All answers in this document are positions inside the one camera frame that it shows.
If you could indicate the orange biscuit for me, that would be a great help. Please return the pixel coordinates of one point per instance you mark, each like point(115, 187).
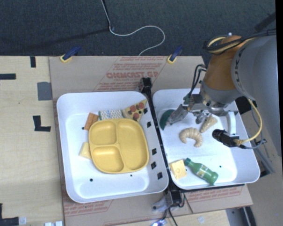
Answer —
point(90, 120)

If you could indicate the pale yellow cheese wedge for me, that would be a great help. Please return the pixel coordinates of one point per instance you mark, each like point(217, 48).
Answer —
point(85, 150)

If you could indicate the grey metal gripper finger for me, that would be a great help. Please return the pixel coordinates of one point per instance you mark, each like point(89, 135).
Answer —
point(201, 118)
point(176, 114)

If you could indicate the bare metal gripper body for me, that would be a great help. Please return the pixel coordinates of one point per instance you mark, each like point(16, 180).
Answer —
point(203, 104)

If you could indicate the beige cone-shaped pastry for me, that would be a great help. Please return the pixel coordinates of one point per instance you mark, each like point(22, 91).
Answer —
point(208, 123)

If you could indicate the white patterned packet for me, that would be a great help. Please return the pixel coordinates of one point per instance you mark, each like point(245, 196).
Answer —
point(110, 114)

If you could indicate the black cylinder on white bracket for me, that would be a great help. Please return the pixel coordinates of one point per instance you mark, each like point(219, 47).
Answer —
point(225, 135)

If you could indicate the yellow cheese block with holes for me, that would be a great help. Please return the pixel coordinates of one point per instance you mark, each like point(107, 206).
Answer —
point(178, 170)

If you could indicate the yellow divided plate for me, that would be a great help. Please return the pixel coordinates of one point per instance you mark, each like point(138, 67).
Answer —
point(118, 145)

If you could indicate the green watermelon slice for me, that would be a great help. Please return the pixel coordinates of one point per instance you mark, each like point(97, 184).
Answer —
point(164, 119)

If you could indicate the white plastic tray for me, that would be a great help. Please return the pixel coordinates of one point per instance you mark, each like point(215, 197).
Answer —
point(218, 158)
point(112, 186)

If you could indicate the pizza slice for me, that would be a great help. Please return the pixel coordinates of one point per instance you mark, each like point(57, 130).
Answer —
point(135, 111)

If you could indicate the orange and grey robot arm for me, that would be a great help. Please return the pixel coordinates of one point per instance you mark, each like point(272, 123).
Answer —
point(251, 65)

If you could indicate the green plastic bottle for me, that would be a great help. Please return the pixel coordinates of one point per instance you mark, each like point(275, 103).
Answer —
point(202, 170)

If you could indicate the beige croissant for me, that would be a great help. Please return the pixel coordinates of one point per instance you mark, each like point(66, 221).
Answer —
point(191, 135)

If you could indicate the brown cardboard board red print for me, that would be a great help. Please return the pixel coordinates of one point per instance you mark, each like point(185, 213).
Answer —
point(83, 73)

